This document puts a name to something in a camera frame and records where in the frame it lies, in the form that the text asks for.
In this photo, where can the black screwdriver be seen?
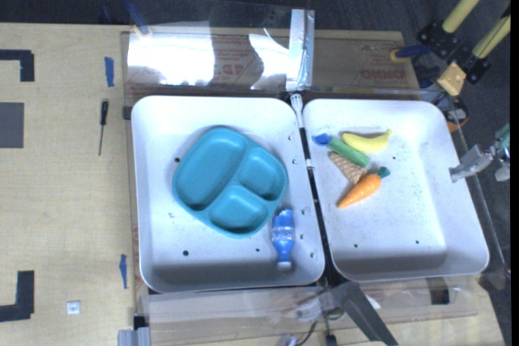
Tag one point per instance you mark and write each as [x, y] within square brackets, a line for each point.
[104, 113]

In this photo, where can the green tube with blue cap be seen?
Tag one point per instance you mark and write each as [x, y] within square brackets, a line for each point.
[348, 152]

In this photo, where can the blue divided plate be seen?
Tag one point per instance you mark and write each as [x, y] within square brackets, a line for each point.
[207, 170]

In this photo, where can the white plastic tray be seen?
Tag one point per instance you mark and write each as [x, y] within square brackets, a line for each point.
[405, 223]
[162, 174]

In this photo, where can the tan waffle cone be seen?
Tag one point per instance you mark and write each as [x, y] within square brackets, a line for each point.
[350, 170]

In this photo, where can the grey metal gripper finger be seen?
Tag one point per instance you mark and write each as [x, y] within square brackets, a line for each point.
[470, 163]
[503, 175]

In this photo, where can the small white square piece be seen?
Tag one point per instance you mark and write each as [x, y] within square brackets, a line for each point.
[73, 307]

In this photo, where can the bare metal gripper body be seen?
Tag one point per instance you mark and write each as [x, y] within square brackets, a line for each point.
[502, 155]

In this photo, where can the blue plastic bottle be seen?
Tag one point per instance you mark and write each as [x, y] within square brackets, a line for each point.
[283, 235]

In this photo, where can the yellow banana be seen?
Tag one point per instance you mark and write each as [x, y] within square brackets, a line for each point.
[365, 141]

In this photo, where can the orange carrot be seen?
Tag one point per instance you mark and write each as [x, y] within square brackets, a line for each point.
[363, 188]

